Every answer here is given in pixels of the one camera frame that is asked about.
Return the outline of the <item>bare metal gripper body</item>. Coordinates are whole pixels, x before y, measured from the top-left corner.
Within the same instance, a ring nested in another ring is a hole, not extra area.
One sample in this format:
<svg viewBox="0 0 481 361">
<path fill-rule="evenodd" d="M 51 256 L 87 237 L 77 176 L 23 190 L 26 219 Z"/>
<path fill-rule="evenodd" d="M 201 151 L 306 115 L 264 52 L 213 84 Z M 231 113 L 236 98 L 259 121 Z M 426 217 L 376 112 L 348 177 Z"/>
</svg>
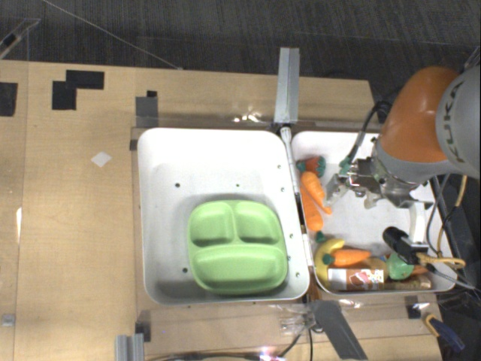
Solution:
<svg viewBox="0 0 481 361">
<path fill-rule="evenodd" d="M 416 199 L 410 193 L 423 182 L 423 164 L 392 156 L 370 156 L 365 159 L 344 159 L 344 174 L 349 190 L 377 193 L 396 208 L 408 208 Z"/>
</svg>

